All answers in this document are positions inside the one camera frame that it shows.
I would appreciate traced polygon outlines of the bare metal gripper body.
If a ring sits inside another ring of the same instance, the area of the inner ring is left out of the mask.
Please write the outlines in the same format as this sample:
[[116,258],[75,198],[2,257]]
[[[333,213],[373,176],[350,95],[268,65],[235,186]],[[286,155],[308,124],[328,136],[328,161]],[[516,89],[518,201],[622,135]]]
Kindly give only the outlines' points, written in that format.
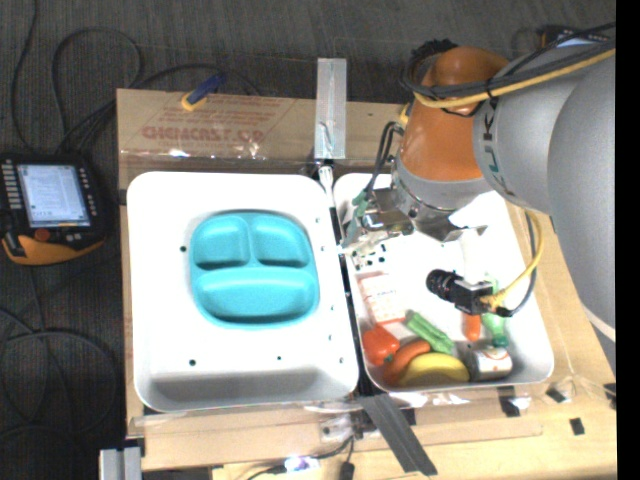
[[374,189],[360,223],[383,236],[420,232],[439,242],[455,241],[466,232],[482,236],[488,226],[459,227],[450,221],[453,210],[430,206],[399,186]]

